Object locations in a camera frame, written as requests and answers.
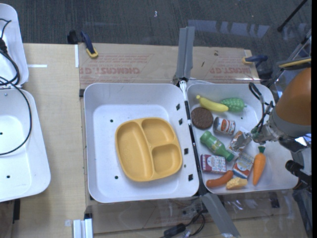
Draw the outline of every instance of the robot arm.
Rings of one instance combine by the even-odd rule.
[[[312,131],[312,70],[301,71],[286,87],[265,125],[254,128],[256,143],[296,139]]]
[[[312,131],[311,78],[311,68],[302,70],[286,87],[276,106],[273,107],[272,103],[267,106],[264,112],[264,116],[269,115],[267,123],[257,125],[251,131],[256,143],[279,141],[292,152],[293,157],[302,156],[302,165],[294,159],[289,160],[285,167],[309,187],[312,186],[312,149],[295,139]]]

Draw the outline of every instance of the green toy pepper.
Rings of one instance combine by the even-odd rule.
[[[244,101],[240,98],[227,98],[220,103],[226,105],[229,108],[229,111],[232,112],[240,112],[246,107]]]

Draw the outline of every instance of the toy banana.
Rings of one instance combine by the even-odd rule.
[[[225,112],[229,110],[229,107],[227,107],[224,104],[213,102],[211,100],[208,100],[204,97],[201,97],[200,95],[196,96],[196,99],[199,100],[200,106],[202,106],[205,109],[208,109],[210,111],[215,111],[215,112]]]

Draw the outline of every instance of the black cable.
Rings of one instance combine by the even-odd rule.
[[[203,222],[202,224],[200,225],[200,227],[195,231],[193,232],[192,234],[190,234],[189,236],[194,236],[196,234],[198,234],[201,230],[203,230],[204,226],[205,226],[205,223],[206,223],[206,219],[203,215],[204,212],[207,212],[206,210],[202,210],[200,211],[196,216],[194,216],[194,218],[191,220],[191,222],[189,224],[192,224],[194,222],[196,222],[198,220],[198,218],[201,216],[203,218]]]
[[[3,55],[5,58],[7,58],[11,62],[11,64],[14,67],[14,70],[15,70],[15,76],[11,80],[8,80],[8,83],[9,84],[13,83],[13,84],[17,85],[20,82],[19,68],[16,65],[16,63],[12,60],[10,55],[8,54],[7,46],[6,46],[6,44],[5,44],[4,40],[3,40],[4,30],[5,30],[6,26],[8,25],[8,23],[11,22],[11,20],[5,20],[3,18],[0,18],[0,20],[3,20],[3,21],[6,22],[6,24],[2,28],[2,33],[1,33],[1,37],[0,37],[0,54]]]
[[[10,23],[12,20],[5,20],[4,18],[0,18],[0,20],[3,20],[6,22],[6,24],[4,25],[4,27],[2,28],[2,33],[1,33],[1,39],[3,38],[3,33],[5,30],[5,27],[7,26],[8,23]]]
[[[189,223],[187,223],[186,225],[181,223],[181,224],[178,224],[177,226],[174,226],[174,227],[164,231],[164,235],[162,237],[160,237],[160,238],[170,238],[172,236],[177,235],[178,233],[184,231],[187,226],[189,226],[190,224],[195,223],[199,219],[199,217],[201,216],[202,219],[203,219],[203,222],[201,223],[200,227],[194,233],[190,234],[189,236],[191,237],[191,236],[194,236],[194,235],[198,234],[205,226],[206,219],[205,219],[203,213],[206,213],[206,212],[208,212],[208,211],[207,210],[201,210],[200,212],[198,212],[191,219],[191,221]]]
[[[5,79],[5,78],[3,78],[3,77],[1,77],[1,76],[0,76],[0,78],[1,78],[2,80],[4,80],[7,84],[9,83],[9,81],[8,81],[7,79]],[[30,135],[31,135],[31,131],[32,131],[32,112],[31,112],[30,103],[29,103],[28,99],[26,98],[25,94],[24,94],[15,84],[13,84],[13,83],[10,83],[10,84],[11,84],[16,90],[18,90],[18,91],[22,94],[23,98],[24,98],[25,101],[26,101],[26,104],[28,105],[29,117],[30,117],[30,128],[29,128],[29,132],[28,132],[28,134],[27,134],[25,140],[24,140],[19,146],[15,147],[13,150],[10,150],[10,151],[8,151],[8,152],[0,153],[0,156],[6,155],[6,154],[9,154],[9,153],[12,153],[12,152],[16,151],[17,149],[21,148],[21,147],[25,144],[25,142],[29,139],[29,137],[30,137]]]
[[[255,86],[254,83],[249,83],[249,89],[253,93],[253,95],[261,102],[262,118],[260,119],[259,123],[256,125],[256,128],[258,128],[257,131],[260,133],[264,124],[264,118],[266,115],[269,114],[270,109],[273,108],[274,105],[273,105],[273,101],[271,101],[270,103],[267,103],[264,101],[262,97],[262,93],[258,90],[258,88]]]

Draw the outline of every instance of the yellow divided plate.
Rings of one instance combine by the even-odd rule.
[[[161,118],[124,122],[115,132],[115,146],[123,171],[134,181],[164,178],[182,166],[177,136]]]

